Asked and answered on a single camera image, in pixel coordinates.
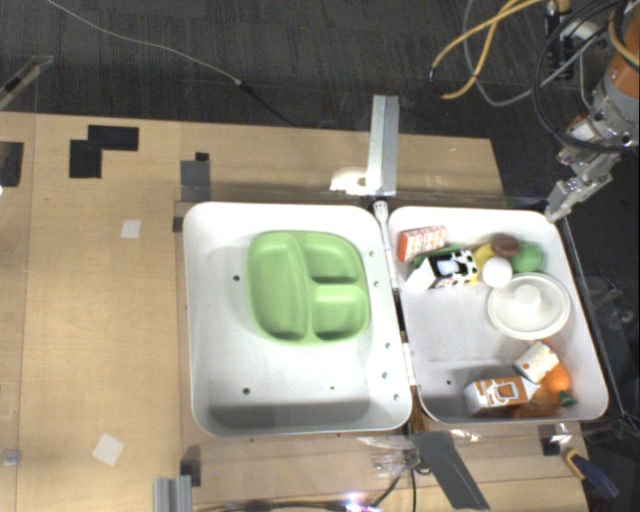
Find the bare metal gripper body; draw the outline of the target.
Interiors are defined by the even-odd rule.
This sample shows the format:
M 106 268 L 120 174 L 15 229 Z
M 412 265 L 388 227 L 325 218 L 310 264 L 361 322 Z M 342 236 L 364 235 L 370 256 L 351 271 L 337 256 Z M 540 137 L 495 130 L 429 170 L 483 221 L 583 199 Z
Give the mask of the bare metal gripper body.
M 596 110 L 577 117 L 565 134 L 579 142 L 604 148 L 622 145 L 626 117 L 615 110 Z M 573 172 L 572 177 L 557 183 L 561 195 L 591 196 L 612 181 L 611 169 L 619 161 L 620 154 L 565 145 L 558 159 Z

